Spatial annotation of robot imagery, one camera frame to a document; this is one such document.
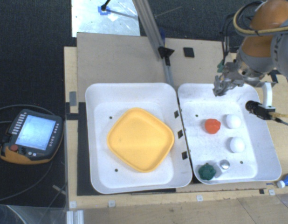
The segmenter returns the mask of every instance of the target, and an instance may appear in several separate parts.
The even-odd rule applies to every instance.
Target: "yellow square dish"
[[[107,136],[109,149],[140,172],[151,172],[164,160],[174,144],[172,130],[140,108],[124,113]]]

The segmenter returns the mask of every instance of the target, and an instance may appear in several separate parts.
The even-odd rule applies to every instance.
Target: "controller screen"
[[[56,121],[27,115],[16,144],[46,150]]]

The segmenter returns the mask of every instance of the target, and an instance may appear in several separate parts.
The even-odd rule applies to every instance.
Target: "white bracket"
[[[116,207],[116,202],[115,202],[115,200],[109,200],[109,201],[108,201],[108,207]]]
[[[270,195],[270,196],[275,196],[275,191],[274,191],[274,189],[269,189],[268,192],[269,192],[269,195]]]
[[[273,103],[273,89],[270,82],[265,82],[262,85],[263,90],[263,106],[271,107]]]
[[[197,201],[202,202],[203,201],[203,196],[202,195],[197,195]]]
[[[77,208],[77,202],[76,201],[71,201],[69,202],[69,208]]]

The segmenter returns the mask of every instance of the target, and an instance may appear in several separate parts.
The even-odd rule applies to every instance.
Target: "white ball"
[[[245,150],[245,143],[241,138],[234,137],[230,142],[230,149],[233,153],[241,153]]]
[[[235,114],[228,114],[226,123],[230,129],[238,129],[241,126],[240,118]]]

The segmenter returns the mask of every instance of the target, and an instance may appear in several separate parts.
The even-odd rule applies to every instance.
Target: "black clip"
[[[162,59],[165,58],[166,65],[171,66],[169,57],[172,55],[174,50],[166,47],[159,47],[158,52]]]
[[[278,78],[276,75],[280,75],[280,72],[278,70],[272,70],[268,75],[271,77],[273,82],[278,83]]]

